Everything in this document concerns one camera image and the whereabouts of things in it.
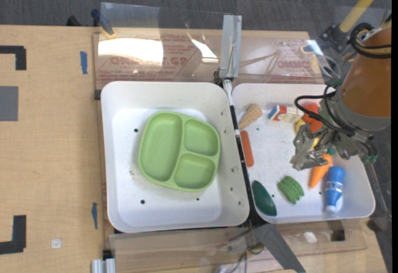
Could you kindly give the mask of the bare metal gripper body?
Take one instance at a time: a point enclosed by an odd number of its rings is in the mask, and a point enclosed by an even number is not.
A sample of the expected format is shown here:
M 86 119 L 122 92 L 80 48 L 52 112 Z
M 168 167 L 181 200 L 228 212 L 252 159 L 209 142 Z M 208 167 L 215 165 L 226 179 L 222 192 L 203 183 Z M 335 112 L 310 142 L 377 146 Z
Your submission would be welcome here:
M 376 118 L 355 113 L 340 99 L 321 100 L 319 114 L 332 126 L 325 146 L 334 147 L 342 159 L 356 155 L 361 160 L 377 159 L 377 150 L 370 141 L 377 131 Z

